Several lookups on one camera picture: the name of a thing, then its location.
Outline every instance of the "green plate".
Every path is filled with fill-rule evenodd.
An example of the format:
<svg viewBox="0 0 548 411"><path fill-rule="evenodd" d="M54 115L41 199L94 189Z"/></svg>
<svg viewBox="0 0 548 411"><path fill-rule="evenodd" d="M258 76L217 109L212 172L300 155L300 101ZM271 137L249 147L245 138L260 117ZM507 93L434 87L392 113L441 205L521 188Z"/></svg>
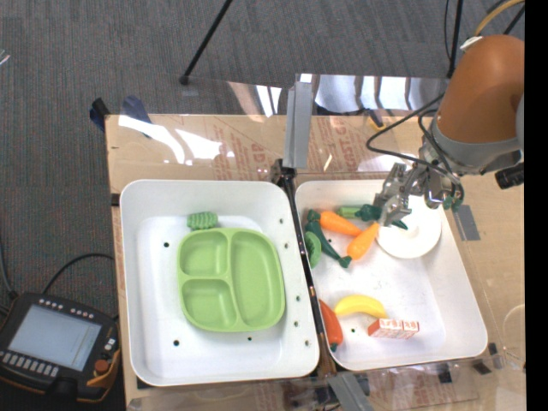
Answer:
<svg viewBox="0 0 548 411"><path fill-rule="evenodd" d="M257 331L285 310L280 259L268 237L251 229L202 229L177 254L182 311L208 331Z"/></svg>

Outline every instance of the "screen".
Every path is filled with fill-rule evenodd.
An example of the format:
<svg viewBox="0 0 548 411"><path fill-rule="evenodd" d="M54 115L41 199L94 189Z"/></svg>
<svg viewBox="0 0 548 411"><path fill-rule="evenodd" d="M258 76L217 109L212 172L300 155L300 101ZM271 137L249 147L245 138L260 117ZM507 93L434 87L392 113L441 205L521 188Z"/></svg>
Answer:
<svg viewBox="0 0 548 411"><path fill-rule="evenodd" d="M101 325L32 305L9 350L81 372Z"/></svg>

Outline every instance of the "white tray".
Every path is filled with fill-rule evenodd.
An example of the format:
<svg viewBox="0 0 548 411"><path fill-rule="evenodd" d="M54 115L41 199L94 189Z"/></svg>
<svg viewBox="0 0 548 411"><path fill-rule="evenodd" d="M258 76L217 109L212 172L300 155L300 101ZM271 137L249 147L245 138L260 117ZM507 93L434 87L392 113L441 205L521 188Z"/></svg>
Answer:
<svg viewBox="0 0 548 411"><path fill-rule="evenodd" d="M289 200L269 182L139 180L120 198L128 299L129 353L135 374L155 386L296 378L318 364L319 344ZM286 308L254 332L193 326L178 294L176 252L187 215L213 211L218 227L255 229L277 248Z"/></svg>
<svg viewBox="0 0 548 411"><path fill-rule="evenodd" d="M309 209L335 211L339 206L372 204L382 185L381 180L304 182L295 194L303 229ZM447 217L441 207L429 211L439 212L442 232L436 246L419 258L397 259L374 242L348 269L326 254L312 269L318 297L329 306L345 295L370 295L384 304L390 318L420 324L420 331L408 340L375 338L367 334L373 317L364 313L340 317L344 339L331 355L342 367L363 371L474 357L484 351L485 324ZM329 238L346 255L351 237L330 232Z"/></svg>

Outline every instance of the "red and white box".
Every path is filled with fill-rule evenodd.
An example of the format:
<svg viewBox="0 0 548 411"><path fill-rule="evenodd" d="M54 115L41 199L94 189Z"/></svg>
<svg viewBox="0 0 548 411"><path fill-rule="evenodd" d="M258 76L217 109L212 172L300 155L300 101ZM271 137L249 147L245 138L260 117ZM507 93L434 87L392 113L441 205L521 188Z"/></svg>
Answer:
<svg viewBox="0 0 548 411"><path fill-rule="evenodd" d="M376 338L409 339L419 331L419 322L406 319L377 319L367 328L367 334Z"/></svg>

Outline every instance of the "gray carpet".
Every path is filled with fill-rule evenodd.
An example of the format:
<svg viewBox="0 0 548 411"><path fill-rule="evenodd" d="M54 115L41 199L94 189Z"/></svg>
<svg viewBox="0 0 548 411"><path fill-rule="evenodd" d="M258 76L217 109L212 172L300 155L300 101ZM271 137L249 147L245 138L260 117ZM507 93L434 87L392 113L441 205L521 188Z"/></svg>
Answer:
<svg viewBox="0 0 548 411"><path fill-rule="evenodd" d="M464 0L459 44L498 1ZM0 49L11 55L0 67L0 238L15 291L42 290L80 254L113 254L91 103L117 111L135 94L184 108L178 77L223 2L0 0ZM445 77L456 2L445 18L447 0L234 0L192 76L284 88L296 73ZM484 34L502 33L518 10ZM524 16L511 34L524 39ZM111 261L82 260L50 293L114 314ZM0 305L9 305L4 286ZM67 408L0 383L2 411L124 408L122 375L103 403Z"/></svg>

